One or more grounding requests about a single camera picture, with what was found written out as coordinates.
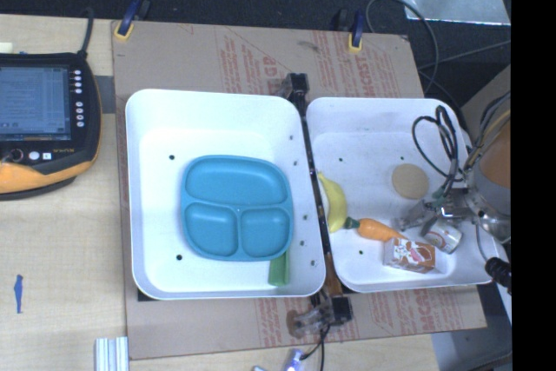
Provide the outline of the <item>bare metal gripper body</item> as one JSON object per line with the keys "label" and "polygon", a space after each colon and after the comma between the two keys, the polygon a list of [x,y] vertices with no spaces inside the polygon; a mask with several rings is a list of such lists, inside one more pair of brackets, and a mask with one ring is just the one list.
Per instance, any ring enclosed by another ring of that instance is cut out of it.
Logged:
{"label": "bare metal gripper body", "polygon": [[498,242],[511,241],[511,216],[497,210],[475,189],[451,189],[440,201],[439,215],[451,221],[469,221]]}

